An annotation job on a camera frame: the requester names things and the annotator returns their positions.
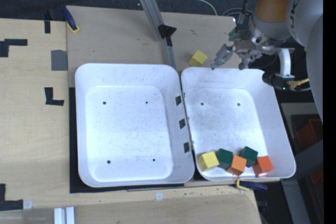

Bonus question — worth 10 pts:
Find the white plastic tray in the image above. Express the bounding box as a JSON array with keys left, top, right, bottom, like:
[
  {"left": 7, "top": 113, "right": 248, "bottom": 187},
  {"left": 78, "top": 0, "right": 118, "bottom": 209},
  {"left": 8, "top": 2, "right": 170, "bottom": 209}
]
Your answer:
[
  {"left": 180, "top": 67, "right": 297, "bottom": 182},
  {"left": 75, "top": 62, "right": 195, "bottom": 188}
]

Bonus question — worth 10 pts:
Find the green cube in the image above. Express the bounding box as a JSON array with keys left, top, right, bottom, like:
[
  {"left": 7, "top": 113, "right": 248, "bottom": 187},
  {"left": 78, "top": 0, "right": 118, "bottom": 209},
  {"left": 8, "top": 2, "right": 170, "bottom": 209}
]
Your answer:
[
  {"left": 239, "top": 146, "right": 259, "bottom": 168},
  {"left": 215, "top": 148, "right": 234, "bottom": 170}
]

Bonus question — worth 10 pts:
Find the yellow cube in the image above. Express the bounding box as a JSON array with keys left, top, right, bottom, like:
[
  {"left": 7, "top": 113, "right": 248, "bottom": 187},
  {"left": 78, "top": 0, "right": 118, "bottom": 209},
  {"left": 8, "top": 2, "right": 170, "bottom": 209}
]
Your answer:
[
  {"left": 188, "top": 50, "right": 208, "bottom": 67},
  {"left": 197, "top": 151, "right": 220, "bottom": 172}
]

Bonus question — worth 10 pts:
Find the orange cube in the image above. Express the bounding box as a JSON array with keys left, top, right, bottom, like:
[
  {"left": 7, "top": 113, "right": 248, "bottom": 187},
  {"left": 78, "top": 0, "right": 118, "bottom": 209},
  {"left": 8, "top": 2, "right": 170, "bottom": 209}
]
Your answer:
[
  {"left": 251, "top": 155, "right": 275, "bottom": 177},
  {"left": 226, "top": 154, "right": 248, "bottom": 177}
]

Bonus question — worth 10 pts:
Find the pale wood board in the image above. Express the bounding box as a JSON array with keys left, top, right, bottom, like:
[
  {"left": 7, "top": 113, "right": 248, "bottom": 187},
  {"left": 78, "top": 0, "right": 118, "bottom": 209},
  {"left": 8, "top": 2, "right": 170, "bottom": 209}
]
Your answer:
[{"left": 66, "top": 5, "right": 281, "bottom": 209}]

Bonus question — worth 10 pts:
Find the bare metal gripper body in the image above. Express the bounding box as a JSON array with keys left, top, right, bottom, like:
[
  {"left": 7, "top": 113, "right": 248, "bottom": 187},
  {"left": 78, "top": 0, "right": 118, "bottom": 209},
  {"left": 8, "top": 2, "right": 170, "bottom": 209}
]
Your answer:
[{"left": 232, "top": 29, "right": 280, "bottom": 59}]

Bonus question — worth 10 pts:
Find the black cylinder on white bracket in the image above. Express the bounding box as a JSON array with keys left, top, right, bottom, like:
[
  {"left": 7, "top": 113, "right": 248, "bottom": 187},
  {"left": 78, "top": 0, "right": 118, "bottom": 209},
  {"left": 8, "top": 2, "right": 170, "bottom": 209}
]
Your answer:
[{"left": 261, "top": 47, "right": 296, "bottom": 91}]

